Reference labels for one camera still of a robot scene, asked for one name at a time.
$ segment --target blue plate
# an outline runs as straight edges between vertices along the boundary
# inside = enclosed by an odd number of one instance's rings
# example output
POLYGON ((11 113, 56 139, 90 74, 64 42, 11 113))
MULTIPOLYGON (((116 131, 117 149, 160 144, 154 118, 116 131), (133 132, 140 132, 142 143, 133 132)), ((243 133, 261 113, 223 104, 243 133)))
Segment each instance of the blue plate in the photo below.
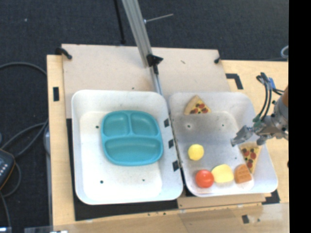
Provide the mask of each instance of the blue plate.
POLYGON ((103 149, 109 161, 121 166, 142 166, 163 154, 161 131, 155 118, 141 111, 115 111, 102 121, 103 149))

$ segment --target white tray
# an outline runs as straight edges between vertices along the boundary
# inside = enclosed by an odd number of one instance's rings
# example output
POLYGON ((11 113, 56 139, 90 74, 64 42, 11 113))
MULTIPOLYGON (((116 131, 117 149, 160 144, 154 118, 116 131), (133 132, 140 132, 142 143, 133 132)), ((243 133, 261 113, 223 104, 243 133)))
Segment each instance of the white tray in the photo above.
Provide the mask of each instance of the white tray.
MULTIPOLYGON (((242 93, 177 93, 169 100, 172 124, 177 141, 181 166, 186 186, 198 197, 233 195, 245 193, 270 193, 277 188, 277 176, 266 145, 262 146, 253 179, 236 184, 214 183, 209 188, 199 188, 195 183, 195 174, 201 169, 212 170, 215 166, 228 164, 231 169, 245 163, 238 146, 232 147, 230 139, 236 136, 244 126, 251 126, 255 111, 250 99, 242 93), (187 103, 199 95, 211 109, 211 113, 184 115, 187 103), (200 144, 205 154, 199 161, 190 160, 188 149, 192 144, 200 144)), ((249 141, 256 141, 252 136, 249 141)))
POLYGON ((116 204, 173 200, 180 196, 183 183, 165 99, 155 92, 81 90, 74 94, 72 136, 75 190, 86 204, 116 204), (109 112, 138 110, 158 122, 164 152, 146 166, 119 166, 108 161, 101 143, 100 126, 109 112))

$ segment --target wooden table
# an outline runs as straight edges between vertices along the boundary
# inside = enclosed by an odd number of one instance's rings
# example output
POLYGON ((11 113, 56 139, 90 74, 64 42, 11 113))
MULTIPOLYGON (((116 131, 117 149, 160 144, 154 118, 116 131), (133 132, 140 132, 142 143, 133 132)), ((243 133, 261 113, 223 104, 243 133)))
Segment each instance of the wooden table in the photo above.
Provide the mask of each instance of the wooden table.
MULTIPOLYGON (((55 230, 70 232, 192 232, 206 227, 228 225, 228 229, 255 230, 269 228, 271 232, 289 230, 289 158, 288 141, 271 139, 267 148, 278 176, 277 192, 280 203, 262 205, 271 194, 250 196, 224 196, 202 199, 178 198, 179 208, 165 212, 149 212, 131 215, 111 216, 93 220, 76 221, 74 216, 71 184, 69 147, 66 127, 63 56, 48 55, 48 96, 50 119, 50 148, 52 174, 52 224, 55 230), (53 89, 58 87, 59 98, 54 101, 53 89)), ((238 89, 234 79, 227 79, 231 91, 246 94, 252 101, 255 111, 259 111, 264 101, 263 86, 255 80, 260 72, 272 77, 277 88, 288 85, 287 62, 221 61, 226 74, 239 77, 243 89, 238 89)))

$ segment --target toy tomato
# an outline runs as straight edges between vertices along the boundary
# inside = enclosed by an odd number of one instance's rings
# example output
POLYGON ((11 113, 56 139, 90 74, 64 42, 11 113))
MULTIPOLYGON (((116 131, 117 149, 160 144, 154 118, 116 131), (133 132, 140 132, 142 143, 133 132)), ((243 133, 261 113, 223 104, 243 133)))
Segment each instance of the toy tomato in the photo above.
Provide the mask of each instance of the toy tomato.
POLYGON ((201 188, 209 188, 214 184, 214 176, 210 171, 202 169, 196 173, 195 182, 201 188))

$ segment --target black clamp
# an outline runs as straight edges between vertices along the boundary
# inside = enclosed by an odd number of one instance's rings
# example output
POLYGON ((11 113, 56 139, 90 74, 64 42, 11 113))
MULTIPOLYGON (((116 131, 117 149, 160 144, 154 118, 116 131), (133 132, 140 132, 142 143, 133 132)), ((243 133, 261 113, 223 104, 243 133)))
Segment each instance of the black clamp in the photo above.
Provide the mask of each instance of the black clamp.
POLYGON ((56 55, 65 55, 69 60, 72 59, 72 56, 63 48, 56 48, 55 49, 55 54, 56 55))
POLYGON ((148 54, 147 55, 147 61, 148 61, 148 65, 150 67, 153 67, 154 68, 154 73, 155 74, 159 74, 159 70, 157 68, 157 65, 163 60, 163 58, 161 57, 157 57, 157 56, 154 56, 152 54, 148 54))

